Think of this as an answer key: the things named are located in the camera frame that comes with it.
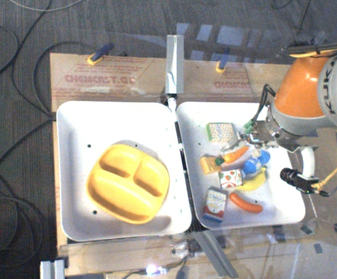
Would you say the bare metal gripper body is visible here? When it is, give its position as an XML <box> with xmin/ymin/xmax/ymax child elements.
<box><xmin>245</xmin><ymin>120</ymin><xmax>286</xmax><ymax>150</ymax></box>

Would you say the orange carrot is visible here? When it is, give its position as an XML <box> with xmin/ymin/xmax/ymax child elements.
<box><xmin>214</xmin><ymin>145</ymin><xmax>250</xmax><ymax>166</ymax></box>

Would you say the green and white carton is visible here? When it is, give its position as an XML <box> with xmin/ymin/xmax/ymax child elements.
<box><xmin>206</xmin><ymin>122</ymin><xmax>236</xmax><ymax>143</ymax></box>

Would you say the blue bottle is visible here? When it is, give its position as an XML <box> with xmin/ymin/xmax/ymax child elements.
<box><xmin>241</xmin><ymin>149</ymin><xmax>271</xmax><ymax>176</ymax></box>

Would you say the yellow cheese wedge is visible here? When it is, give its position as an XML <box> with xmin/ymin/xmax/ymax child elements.
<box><xmin>199</xmin><ymin>155</ymin><xmax>224</xmax><ymax>176</ymax></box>

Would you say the red and white strawberry carton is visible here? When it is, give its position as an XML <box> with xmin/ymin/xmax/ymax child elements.
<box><xmin>218</xmin><ymin>169</ymin><xmax>244</xmax><ymax>189</ymax></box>

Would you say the yellow banana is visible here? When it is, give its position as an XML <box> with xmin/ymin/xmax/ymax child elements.
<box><xmin>238</xmin><ymin>167</ymin><xmax>267</xmax><ymax>192</ymax></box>

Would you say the orange sausage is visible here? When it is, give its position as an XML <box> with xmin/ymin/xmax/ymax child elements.
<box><xmin>229</xmin><ymin>192</ymin><xmax>264</xmax><ymax>214</ymax></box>

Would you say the white red and blue carton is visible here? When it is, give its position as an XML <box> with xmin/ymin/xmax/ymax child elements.
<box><xmin>201</xmin><ymin>186</ymin><xmax>229</xmax><ymax>224</ymax></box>

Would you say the white plastic tray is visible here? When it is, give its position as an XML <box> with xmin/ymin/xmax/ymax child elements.
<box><xmin>175</xmin><ymin>101</ymin><xmax>307</xmax><ymax>231</ymax></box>
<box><xmin>56</xmin><ymin>100</ymin><xmax>193</xmax><ymax>242</ymax></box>

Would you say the yellow divided plate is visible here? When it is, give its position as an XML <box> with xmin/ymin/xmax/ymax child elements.
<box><xmin>86</xmin><ymin>143</ymin><xmax>171</xmax><ymax>226</ymax></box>

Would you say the brown cardboard board red print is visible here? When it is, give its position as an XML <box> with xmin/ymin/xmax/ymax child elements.
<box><xmin>49</xmin><ymin>52</ymin><xmax>303</xmax><ymax>251</ymax></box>

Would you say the black cylinder on white bracket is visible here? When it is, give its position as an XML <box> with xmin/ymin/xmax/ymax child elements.
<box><xmin>279</xmin><ymin>144</ymin><xmax>321</xmax><ymax>195</ymax></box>

